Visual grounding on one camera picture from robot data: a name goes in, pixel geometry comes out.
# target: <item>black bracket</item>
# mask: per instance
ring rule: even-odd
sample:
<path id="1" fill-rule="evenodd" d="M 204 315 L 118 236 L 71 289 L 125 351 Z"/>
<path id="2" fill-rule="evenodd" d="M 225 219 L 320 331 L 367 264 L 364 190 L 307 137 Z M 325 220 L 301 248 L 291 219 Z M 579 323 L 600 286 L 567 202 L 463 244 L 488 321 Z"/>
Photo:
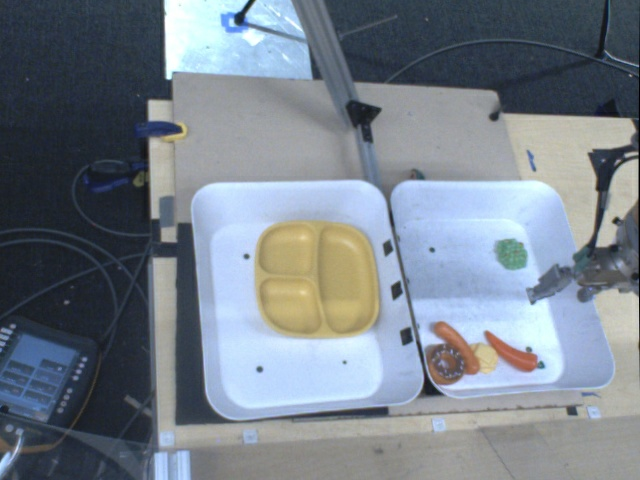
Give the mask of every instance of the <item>black bracket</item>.
<path id="1" fill-rule="evenodd" d="M 360 126 L 362 129 L 362 138 L 365 142 L 373 142 L 373 133 L 371 132 L 371 123 L 382 112 L 380 107 L 374 107 L 360 101 L 351 100 L 346 106 L 347 114 L 351 119 L 354 128 Z"/>

